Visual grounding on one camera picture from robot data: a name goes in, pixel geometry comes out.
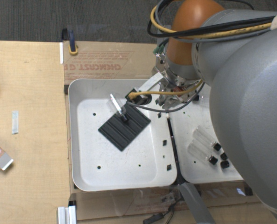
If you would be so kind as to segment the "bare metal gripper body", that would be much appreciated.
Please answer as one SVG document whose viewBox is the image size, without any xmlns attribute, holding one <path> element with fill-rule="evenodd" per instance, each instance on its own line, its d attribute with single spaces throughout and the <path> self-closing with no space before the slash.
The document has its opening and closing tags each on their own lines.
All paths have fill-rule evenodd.
<svg viewBox="0 0 277 224">
<path fill-rule="evenodd" d="M 159 91 L 155 102 L 164 110 L 187 103 L 198 91 L 202 81 L 192 65 L 157 64 L 152 74 L 161 73 Z"/>
</svg>

